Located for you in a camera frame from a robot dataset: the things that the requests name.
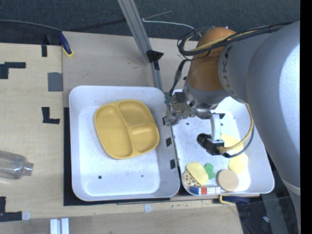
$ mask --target plastic bottle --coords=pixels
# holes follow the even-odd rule
[[[34,164],[29,163],[22,155],[0,150],[0,177],[9,179],[20,179],[30,176]]]

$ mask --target yellow plate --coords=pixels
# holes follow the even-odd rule
[[[149,108],[139,100],[105,104],[94,116],[97,136],[112,158],[145,154],[159,143],[159,132]]]

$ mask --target wooden table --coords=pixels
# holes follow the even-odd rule
[[[34,163],[31,176],[0,179],[6,212],[29,212],[32,220],[70,217],[72,233],[106,233],[101,232],[103,226],[107,233],[137,233],[137,226],[141,233],[189,233],[194,229],[242,233],[236,206],[213,204],[208,198],[176,195],[170,201],[149,202],[151,212],[145,212],[146,203],[63,205],[63,108],[68,107],[70,90],[77,85],[152,86],[153,82],[150,67],[142,63],[132,37],[64,34],[75,52],[72,58],[60,46],[47,46],[43,57],[40,45],[0,44],[0,64],[26,62],[25,69],[10,68],[8,79],[0,79],[0,150],[24,155]],[[150,41],[153,49],[165,53],[159,65],[164,91],[168,91],[181,60],[176,41]],[[49,91],[49,73],[63,74],[63,92]],[[49,107],[50,118],[60,119],[59,124],[43,123],[42,107]],[[25,224],[0,223],[0,233],[23,233]]]

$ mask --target gray tape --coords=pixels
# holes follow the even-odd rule
[[[63,74],[58,72],[48,73],[48,91],[63,91]]]

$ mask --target dark background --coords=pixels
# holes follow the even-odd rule
[[[300,20],[300,0],[135,0],[143,18],[168,12],[148,20],[176,22],[194,28],[228,26],[234,31]],[[58,30],[2,20],[20,20],[44,24],[62,31],[130,36],[117,0],[0,0],[0,42],[42,44],[47,34],[59,44]],[[184,26],[145,23],[149,37],[178,39],[189,32]],[[296,233],[295,215],[285,186],[272,164],[276,187],[271,205],[278,203],[289,233]],[[238,204],[244,233],[272,233],[280,219],[267,215],[264,197]]]

